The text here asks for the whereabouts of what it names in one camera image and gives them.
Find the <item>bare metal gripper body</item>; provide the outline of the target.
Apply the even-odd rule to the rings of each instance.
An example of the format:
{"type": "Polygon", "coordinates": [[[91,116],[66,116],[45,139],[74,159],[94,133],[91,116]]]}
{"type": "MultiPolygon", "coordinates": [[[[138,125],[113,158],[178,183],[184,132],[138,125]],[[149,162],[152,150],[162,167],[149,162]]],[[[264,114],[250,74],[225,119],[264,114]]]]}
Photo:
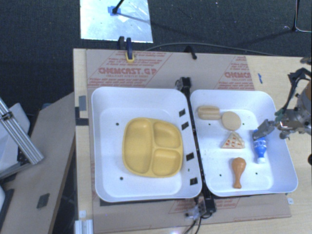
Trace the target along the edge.
{"type": "Polygon", "coordinates": [[[275,125],[280,131],[281,139],[289,138],[290,134],[312,135],[312,115],[309,111],[300,108],[280,109],[275,113],[275,125]]]}

